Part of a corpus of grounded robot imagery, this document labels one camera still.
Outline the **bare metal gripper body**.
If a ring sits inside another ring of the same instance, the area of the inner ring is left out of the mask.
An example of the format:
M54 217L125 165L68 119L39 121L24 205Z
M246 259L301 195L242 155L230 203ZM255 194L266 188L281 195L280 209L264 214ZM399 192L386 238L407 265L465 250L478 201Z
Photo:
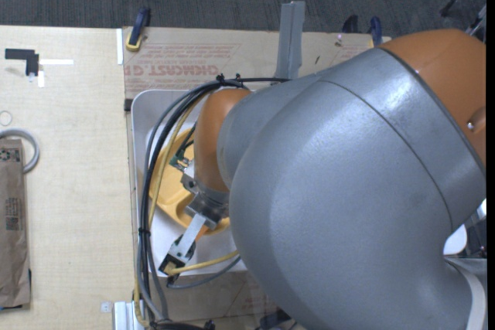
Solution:
M195 177L194 168L186 168L181 178L184 188L193 194L192 201L184 209L191 217L205 217L206 226L215 230L229 216L229 192L210 188Z

